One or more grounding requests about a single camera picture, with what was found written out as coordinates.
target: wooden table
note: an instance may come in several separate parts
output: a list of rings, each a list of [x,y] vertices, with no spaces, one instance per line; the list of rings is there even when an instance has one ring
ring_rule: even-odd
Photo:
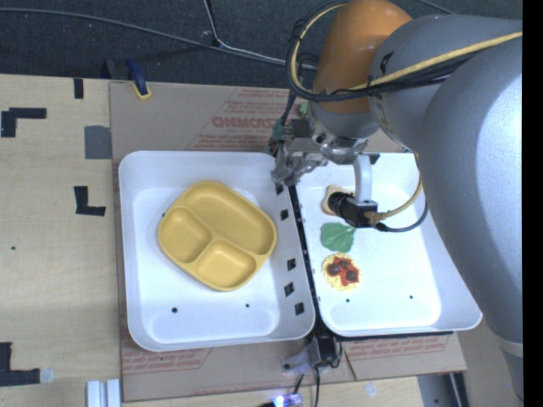
[[[84,143],[85,127],[109,127],[109,81],[84,81],[78,99],[69,78],[0,75],[0,110],[45,108],[48,114],[19,119],[15,137],[0,138],[0,343],[13,343],[11,369],[54,372],[53,382],[0,387],[2,407],[84,406],[88,381],[120,378],[112,164],[86,159]],[[76,214],[76,186],[88,188],[90,206],[106,207],[104,216]],[[483,344],[477,345],[480,351]],[[494,363],[487,366],[494,370]],[[372,382],[375,396],[367,384],[322,386],[319,405],[423,406],[415,376]],[[312,404],[315,388],[301,392]],[[278,394],[123,405],[253,407]]]

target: yellow cable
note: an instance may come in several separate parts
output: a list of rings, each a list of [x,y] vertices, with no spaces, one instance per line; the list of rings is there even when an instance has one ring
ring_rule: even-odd
[[[417,166],[418,166],[418,155],[416,153],[414,155],[415,155],[415,161],[417,162]],[[369,219],[369,222],[371,225],[376,225],[379,221],[388,219],[389,217],[392,217],[393,215],[397,215],[400,212],[404,211],[406,208],[413,205],[413,203],[415,202],[415,200],[417,200],[422,190],[423,190],[423,181],[419,174],[417,188],[415,189],[415,192],[412,194],[412,196],[404,204],[402,204],[398,208],[391,209],[386,212],[381,212],[381,213],[367,212],[364,215]]]
[[[313,91],[305,89],[305,87],[302,86],[302,84],[299,82],[298,74],[296,71],[296,58],[298,56],[298,50],[299,46],[302,42],[302,39],[304,38],[307,31],[325,14],[328,12],[335,10],[337,8],[343,7],[347,3],[340,3],[336,4],[334,6],[331,6],[330,8],[324,9],[321,13],[315,15],[315,17],[307,24],[307,26],[304,28],[304,30],[301,31],[299,34],[299,37],[297,38],[296,44],[294,46],[294,52],[292,54],[292,58],[290,59],[290,73],[292,76],[292,80],[294,84],[303,92],[305,92],[308,95],[314,95],[315,93]],[[476,42],[472,45],[468,45],[466,47],[458,48],[456,50],[449,51],[447,53],[442,53],[438,56],[434,56],[430,59],[423,60],[422,62],[419,62],[418,64],[413,64],[411,66],[408,66],[407,68],[404,68],[403,70],[397,70],[396,72],[393,72],[391,74],[385,75],[383,77],[377,78],[371,82],[371,86],[376,86],[380,84],[384,84],[389,81],[398,80],[399,78],[412,74],[414,72],[417,72],[419,70],[425,70],[427,68],[431,68],[432,66],[436,64],[442,64],[444,62],[447,62],[449,60],[457,59],[461,56],[464,56],[466,54],[474,53],[480,50],[484,50],[485,48],[494,47],[495,45],[501,44],[506,41],[510,41],[511,39],[514,39],[516,37],[522,36],[523,33],[521,31],[517,31],[515,33],[511,33],[508,35],[498,36],[496,38],[488,39],[481,42]],[[349,90],[358,90],[358,89],[366,89],[369,87],[368,83],[365,83],[363,85],[354,86],[349,88]]]
[[[523,33],[521,31],[517,31],[515,33],[511,33],[508,35],[498,36],[492,39],[488,39],[486,41],[476,42],[472,45],[468,45],[466,47],[458,48],[453,51],[449,51],[447,53],[442,53],[438,56],[432,57],[430,59],[423,60],[422,62],[419,62],[418,64],[413,64],[411,66],[408,66],[407,68],[404,68],[403,70],[397,70],[396,72],[393,72],[388,75],[384,75],[383,77],[377,78],[376,80],[372,81],[371,85],[376,86],[379,84],[386,83],[388,81],[394,81],[397,80],[400,77],[403,77],[404,75],[409,75],[414,72],[417,72],[419,70],[425,70],[427,68],[431,68],[435,64],[442,64],[444,62],[447,62],[449,60],[453,60],[456,58],[459,58],[461,56],[464,56],[466,54],[474,53],[480,50],[484,50],[485,48],[494,47],[495,45],[501,44],[506,41],[510,41],[516,37],[522,36]],[[369,87],[368,83],[364,85],[359,85],[352,87],[351,90],[354,89],[364,89]]]

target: yellow plastic plate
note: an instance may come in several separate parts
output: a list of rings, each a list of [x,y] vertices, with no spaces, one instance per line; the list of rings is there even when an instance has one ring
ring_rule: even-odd
[[[162,251],[180,268],[219,291],[240,288],[272,253],[276,227],[241,194],[216,181],[188,188],[159,225]]]

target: black cable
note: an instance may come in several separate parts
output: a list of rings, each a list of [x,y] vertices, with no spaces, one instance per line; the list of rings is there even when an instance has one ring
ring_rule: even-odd
[[[124,21],[118,21],[118,20],[111,20],[108,18],[103,17],[97,17],[94,15],[87,15],[87,14],[78,14],[73,12],[65,12],[65,11],[58,11],[58,10],[49,10],[49,9],[33,9],[33,8],[0,8],[0,12],[8,12],[12,14],[40,14],[40,15],[53,15],[53,16],[62,16],[62,17],[69,17],[69,18],[77,18],[80,20],[91,20],[96,21],[100,23],[105,24],[111,24],[116,25],[119,27],[124,27],[127,29],[132,29],[135,31],[141,31],[144,33],[148,33],[155,36],[164,37],[167,39],[171,39],[173,41],[183,42],[187,45],[192,45],[195,47],[217,51],[219,53],[224,54],[230,54],[232,56],[236,56],[242,59],[249,59],[249,60],[255,60],[261,63],[265,64],[274,64],[278,66],[284,66],[285,63],[281,61],[275,61],[274,59],[265,58],[264,56],[260,56],[257,54],[252,54],[250,52],[245,52],[244,50],[239,49],[232,49],[232,48],[225,48],[225,47],[215,47],[212,45],[205,45],[201,42],[193,41],[191,39],[187,39],[181,36],[171,35],[170,33],[164,33],[162,31],[156,31],[153,29],[148,29],[147,27],[141,27],[140,25],[134,25],[130,23],[126,23]]]
[[[317,405],[319,404],[319,391],[321,388],[321,372],[319,371],[318,366],[315,366],[315,377],[316,377],[316,392],[315,392],[314,407],[317,407]]]
[[[283,112],[283,115],[281,116],[281,125],[285,125],[287,123],[288,115],[290,114],[290,110],[292,110],[295,102],[296,94],[293,91],[290,91],[288,93],[287,106],[285,108],[285,111]]]
[[[299,387],[300,387],[301,384],[302,384],[302,380],[304,380],[304,375],[305,375],[305,372],[302,373],[302,375],[299,377],[299,380],[298,380],[298,382],[296,383],[296,386],[294,386],[294,391],[293,391],[292,393],[298,393]]]
[[[340,8],[345,4],[349,3],[350,1],[351,0],[327,0],[323,3],[319,3],[304,18],[301,18],[294,23],[292,34],[289,40],[290,44],[288,47],[286,62],[287,81],[290,85],[291,90],[293,90],[297,96],[316,103],[325,103],[376,96],[385,92],[392,92],[413,87],[429,86],[443,82],[445,78],[452,72],[454,72],[461,64],[465,63],[473,55],[478,53],[467,53],[463,56],[460,56],[459,58],[451,59],[440,64],[435,64],[430,68],[403,75],[401,77],[398,77],[396,80],[385,83],[378,83],[376,86],[370,86],[371,83],[368,82],[367,86],[360,89],[344,88],[338,89],[334,92],[311,92],[311,89],[304,88],[299,80],[298,82],[294,80],[294,74],[292,73],[292,71],[294,71],[295,69],[294,67],[291,67],[290,63],[293,63],[294,54],[298,52],[298,47],[299,45],[301,45],[303,41],[303,36],[305,35],[309,27],[328,11],[331,11],[335,8]],[[426,0],[415,1],[428,5],[431,8],[438,9],[439,11],[446,14],[454,14],[449,9],[442,8]]]
[[[339,365],[341,364],[341,359],[343,358],[343,344],[339,343],[339,352],[338,352],[338,358],[330,365],[330,367],[336,369],[339,368]]]
[[[264,54],[255,53],[249,50],[243,50],[242,48],[236,48],[231,47],[227,43],[225,43],[217,33],[217,29],[215,26],[215,17],[213,16],[213,8],[211,7],[211,0],[203,0],[204,6],[205,6],[205,12],[207,13],[208,21],[210,22],[211,27],[211,34],[213,35],[213,44],[215,47],[226,49],[231,52],[241,53],[245,58],[247,59],[257,59],[259,61],[267,62],[268,64],[279,64],[281,66],[285,65],[284,60],[272,58],[270,56],[266,56]]]
[[[309,68],[316,69],[316,66],[319,63],[319,57],[312,53],[300,53],[297,61],[298,74],[301,74],[302,70],[308,68],[308,65],[305,62],[311,62],[313,65],[309,65]]]
[[[424,219],[426,219],[427,215],[428,215],[428,203],[425,202],[424,203],[424,211],[421,214],[420,218],[410,226],[394,228],[394,227],[388,227],[382,222],[378,222],[374,227],[375,227],[375,229],[377,229],[378,231],[381,231],[381,232],[407,232],[407,231],[412,231],[413,229],[415,229],[416,227],[419,227],[424,222]]]

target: white tray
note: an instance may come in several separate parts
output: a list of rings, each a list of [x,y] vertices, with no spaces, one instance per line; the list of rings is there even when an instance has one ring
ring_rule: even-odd
[[[379,211],[395,209],[414,193],[418,171],[409,153],[382,153],[372,167],[372,199]],[[408,232],[355,231],[349,255],[358,264],[361,283],[353,291],[333,289],[322,275],[324,259],[334,251],[322,246],[323,223],[342,221],[321,210],[327,187],[355,190],[354,168],[328,164],[302,176],[296,186],[323,322],[345,337],[466,330],[482,317],[453,265],[431,215]],[[424,207],[424,196],[406,211],[384,220],[409,226]]]
[[[315,322],[288,192],[276,194],[274,159],[264,153],[145,152],[120,163],[128,327],[141,347],[164,351],[260,343],[305,336]],[[160,250],[162,214],[188,187],[219,181],[273,219],[277,245],[243,287],[217,292]],[[284,213],[288,217],[282,220]]]

